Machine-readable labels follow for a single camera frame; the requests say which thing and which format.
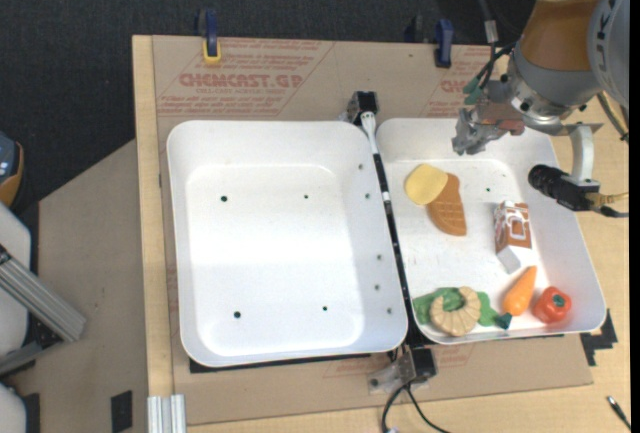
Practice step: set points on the white plastic tray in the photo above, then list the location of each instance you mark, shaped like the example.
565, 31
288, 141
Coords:
450, 261
280, 241

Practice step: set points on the orange waffle piece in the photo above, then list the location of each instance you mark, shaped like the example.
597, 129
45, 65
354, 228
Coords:
450, 216

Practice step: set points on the black cylinder on white bracket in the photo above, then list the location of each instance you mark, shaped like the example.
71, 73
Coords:
555, 186

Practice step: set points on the thin black and white rod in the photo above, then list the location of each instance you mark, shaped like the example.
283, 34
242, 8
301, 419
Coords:
385, 191

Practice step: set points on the green lettuce leaf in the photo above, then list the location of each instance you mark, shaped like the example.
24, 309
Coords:
450, 301

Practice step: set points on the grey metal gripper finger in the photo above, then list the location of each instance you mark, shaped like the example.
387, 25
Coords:
483, 139
462, 136

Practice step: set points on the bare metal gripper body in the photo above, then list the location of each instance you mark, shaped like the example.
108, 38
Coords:
505, 117

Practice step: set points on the orange carrot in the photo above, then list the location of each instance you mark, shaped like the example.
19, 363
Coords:
521, 292

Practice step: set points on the orange and white carton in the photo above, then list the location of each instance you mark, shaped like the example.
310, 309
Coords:
512, 231

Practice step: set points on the brown cardboard board red print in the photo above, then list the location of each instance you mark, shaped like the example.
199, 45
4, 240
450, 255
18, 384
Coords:
300, 86

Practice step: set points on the red bell pepper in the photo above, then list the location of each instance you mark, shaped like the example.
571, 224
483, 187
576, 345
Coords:
551, 305

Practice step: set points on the yellow round chip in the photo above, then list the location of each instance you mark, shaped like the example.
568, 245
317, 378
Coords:
422, 185

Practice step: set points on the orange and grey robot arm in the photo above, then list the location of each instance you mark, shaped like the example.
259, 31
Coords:
565, 26

